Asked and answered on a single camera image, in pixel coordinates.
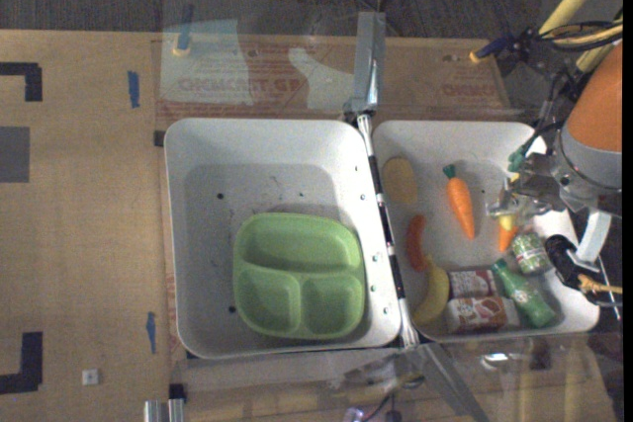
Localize thin black and white rod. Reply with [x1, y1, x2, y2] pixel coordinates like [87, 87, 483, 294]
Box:
[355, 113, 422, 350]

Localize orange sausage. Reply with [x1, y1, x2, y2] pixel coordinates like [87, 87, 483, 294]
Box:
[406, 213, 429, 274]

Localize yellow banana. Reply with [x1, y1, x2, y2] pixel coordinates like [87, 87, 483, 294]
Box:
[412, 254, 451, 326]

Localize green bottle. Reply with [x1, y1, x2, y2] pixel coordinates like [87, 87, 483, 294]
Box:
[490, 258, 558, 330]

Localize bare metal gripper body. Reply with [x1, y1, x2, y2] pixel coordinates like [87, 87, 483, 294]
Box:
[508, 153, 624, 214]

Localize orange carrot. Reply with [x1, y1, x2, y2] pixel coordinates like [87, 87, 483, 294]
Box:
[441, 163, 477, 241]

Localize yellow oval bread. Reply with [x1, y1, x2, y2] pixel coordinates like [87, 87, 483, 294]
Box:
[382, 155, 419, 207]

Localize green can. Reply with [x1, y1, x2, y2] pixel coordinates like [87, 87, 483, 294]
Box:
[509, 231, 553, 276]

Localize large red and white carton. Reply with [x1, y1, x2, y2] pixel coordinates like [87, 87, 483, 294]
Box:
[444, 295, 521, 335]

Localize orange and yellow pizza slice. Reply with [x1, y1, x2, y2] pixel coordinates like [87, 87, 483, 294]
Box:
[497, 212, 520, 254]

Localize black cylinder on white bracket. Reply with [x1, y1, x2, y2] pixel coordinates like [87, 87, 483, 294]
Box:
[543, 207, 614, 294]

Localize white plastic tray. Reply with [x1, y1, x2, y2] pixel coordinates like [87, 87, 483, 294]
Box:
[162, 117, 403, 360]
[370, 119, 602, 345]

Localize green divided plate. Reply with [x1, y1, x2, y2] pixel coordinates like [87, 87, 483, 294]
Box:
[231, 211, 368, 341]

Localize small red and white carton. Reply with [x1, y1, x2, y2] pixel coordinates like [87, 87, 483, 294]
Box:
[447, 268, 498, 299]

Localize brown cardboard board red print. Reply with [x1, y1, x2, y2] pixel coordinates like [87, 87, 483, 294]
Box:
[150, 33, 518, 365]

